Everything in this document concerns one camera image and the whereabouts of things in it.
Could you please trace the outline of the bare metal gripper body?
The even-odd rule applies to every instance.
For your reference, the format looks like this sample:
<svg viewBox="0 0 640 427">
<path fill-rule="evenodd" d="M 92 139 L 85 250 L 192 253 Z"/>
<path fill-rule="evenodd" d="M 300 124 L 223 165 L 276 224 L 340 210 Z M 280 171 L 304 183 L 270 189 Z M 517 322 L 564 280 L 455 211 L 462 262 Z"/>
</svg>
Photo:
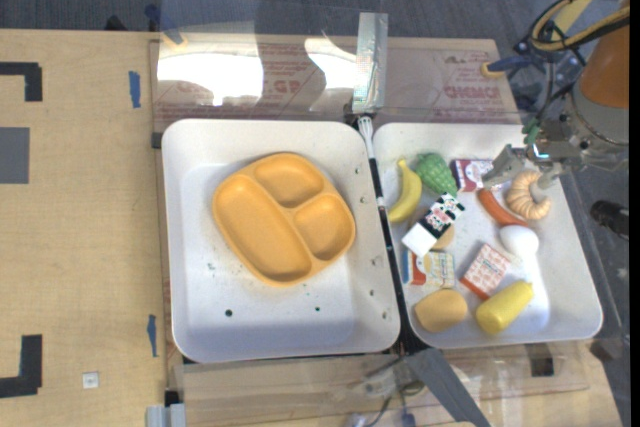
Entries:
<svg viewBox="0 0 640 427">
<path fill-rule="evenodd" d="M 606 136 L 577 114 L 532 118 L 523 127 L 528 158 L 541 169 L 592 166 L 607 171 L 628 167 L 628 143 Z"/>
</svg>

